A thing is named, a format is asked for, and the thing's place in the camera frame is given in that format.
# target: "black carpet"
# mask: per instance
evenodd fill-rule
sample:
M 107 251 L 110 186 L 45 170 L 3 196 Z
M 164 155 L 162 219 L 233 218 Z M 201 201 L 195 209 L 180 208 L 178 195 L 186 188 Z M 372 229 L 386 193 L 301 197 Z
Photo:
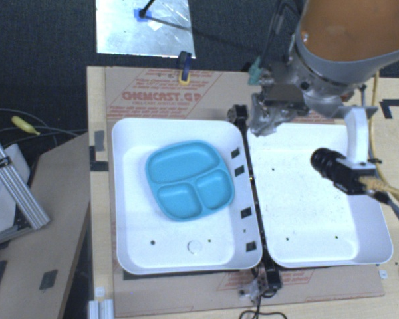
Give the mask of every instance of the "black carpet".
M 240 71 L 261 52 L 275 0 L 188 0 L 198 70 Z M 280 57 L 297 20 L 287 15 L 272 56 Z M 174 68 L 176 60 L 96 53 L 95 0 L 0 0 L 0 108 L 29 112 L 49 126 L 85 129 L 86 67 Z M 382 76 L 399 77 L 399 63 Z M 12 126 L 0 111 L 0 129 Z M 0 133 L 6 144 L 26 135 Z M 59 142 L 68 136 L 58 136 Z M 21 142 L 33 164 L 51 138 Z

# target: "metal sheet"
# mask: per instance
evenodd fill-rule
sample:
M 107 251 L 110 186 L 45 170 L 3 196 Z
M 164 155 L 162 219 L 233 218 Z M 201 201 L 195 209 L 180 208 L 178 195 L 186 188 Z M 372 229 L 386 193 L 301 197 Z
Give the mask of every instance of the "metal sheet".
M 98 53 L 177 58 L 186 51 L 194 57 L 188 0 L 155 0 L 151 17 L 139 20 L 135 10 L 148 1 L 96 0 Z

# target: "circular mark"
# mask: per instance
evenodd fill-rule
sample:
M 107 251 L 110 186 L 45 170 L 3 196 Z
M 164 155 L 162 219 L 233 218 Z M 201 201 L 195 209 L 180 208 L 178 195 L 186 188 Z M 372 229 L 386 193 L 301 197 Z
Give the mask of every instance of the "circular mark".
M 188 243 L 188 251 L 192 254 L 198 254 L 202 250 L 202 244 L 199 241 L 192 240 Z

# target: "blue plate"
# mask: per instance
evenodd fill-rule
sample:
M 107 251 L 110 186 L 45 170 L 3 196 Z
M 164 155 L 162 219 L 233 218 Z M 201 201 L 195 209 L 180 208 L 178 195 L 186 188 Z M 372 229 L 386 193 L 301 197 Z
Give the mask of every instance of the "blue plate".
M 188 221 L 229 205 L 235 194 L 219 152 L 204 141 L 172 144 L 146 161 L 146 177 L 164 214 Z

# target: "teal connector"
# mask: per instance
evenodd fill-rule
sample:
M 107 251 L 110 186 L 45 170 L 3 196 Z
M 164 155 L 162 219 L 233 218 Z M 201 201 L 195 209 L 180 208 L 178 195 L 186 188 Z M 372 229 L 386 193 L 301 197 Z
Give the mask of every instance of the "teal connector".
M 259 68 L 259 63 L 260 57 L 258 56 L 254 64 L 252 64 L 250 69 L 248 70 L 248 74 L 250 75 L 248 85 L 259 85 L 259 79 L 263 71 L 262 68 Z

